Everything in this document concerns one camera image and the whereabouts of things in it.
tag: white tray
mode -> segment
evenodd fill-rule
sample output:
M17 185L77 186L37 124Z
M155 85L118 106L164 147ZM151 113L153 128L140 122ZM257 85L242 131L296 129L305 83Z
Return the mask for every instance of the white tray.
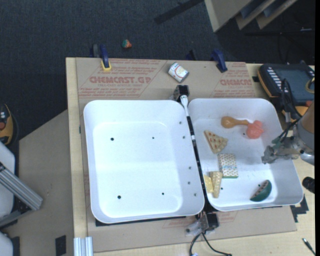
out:
M97 220L112 224L201 212L203 189L179 103L94 100L83 116Z
M271 141L282 133L281 124L274 106L261 98L197 98L188 106L195 139L204 175L219 170L218 157L210 150L204 136L209 130L228 139L221 153L234 154L238 178L223 178L218 198L212 193L207 197L210 204L219 211L234 211L261 207L275 207L298 204L303 198L303 189L293 161L279 159L263 164L261 157ZM247 126L237 125L224 128L223 116L246 119L250 123L262 122L264 133L257 139L246 135ZM271 194L261 202L251 201L258 185L265 180L272 184Z

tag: tray with toy food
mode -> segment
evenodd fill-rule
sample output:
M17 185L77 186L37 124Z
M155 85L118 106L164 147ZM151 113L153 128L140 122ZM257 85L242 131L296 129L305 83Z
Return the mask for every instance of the tray with toy food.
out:
M197 98L187 109L175 100L93 100L85 106L90 205L97 220L184 217L205 204L234 211L301 201L293 161L261 160L282 132L269 101Z

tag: table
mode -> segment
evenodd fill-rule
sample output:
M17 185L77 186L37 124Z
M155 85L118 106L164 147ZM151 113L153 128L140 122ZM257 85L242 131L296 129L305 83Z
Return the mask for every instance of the table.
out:
M247 64L251 76L257 75L259 64ZM85 188L83 175L83 156L81 135L79 133L80 113L78 101L77 84L77 58L66 58L66 82L68 97L68 119L70 138L70 163L72 180L72 207L73 207L73 228L75 238L88 236ZM258 82L253 83L255 96L267 99L266 93ZM301 159L294 161L301 181L304 177L314 178L314 166L305 163ZM298 216L297 231L266 234L260 236L237 237L230 239L214 240L212 246L223 252L232 255L308 255L312 254L304 245L302 238L306 238L315 249L315 195L304 189L305 198L309 207L307 214ZM121 256L121 255L188 255L189 243L173 245L150 246L136 249L114 250L95 253L96 256ZM193 247L193 252L200 256L215 255L205 242L199 241Z

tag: can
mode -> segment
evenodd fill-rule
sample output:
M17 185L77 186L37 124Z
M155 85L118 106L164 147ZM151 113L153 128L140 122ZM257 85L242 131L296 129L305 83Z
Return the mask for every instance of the can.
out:
M179 63L175 62L169 69L169 75L172 76L179 83L182 82L189 75L189 72L185 70Z

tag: black floor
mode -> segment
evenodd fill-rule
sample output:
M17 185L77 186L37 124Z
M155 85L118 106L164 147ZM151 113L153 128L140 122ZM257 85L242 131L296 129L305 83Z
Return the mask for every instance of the black floor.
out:
M315 29L315 0L298 0L264 29L254 20L239 30L231 19L216 33L201 0L163 19L187 2L1 1L0 104L15 115L19 138L67 109L65 58L89 57L92 44L106 44L110 58L185 60L193 50L206 61L217 48L226 61L315 64L315 33L292 33ZM248 35L261 32L273 34Z

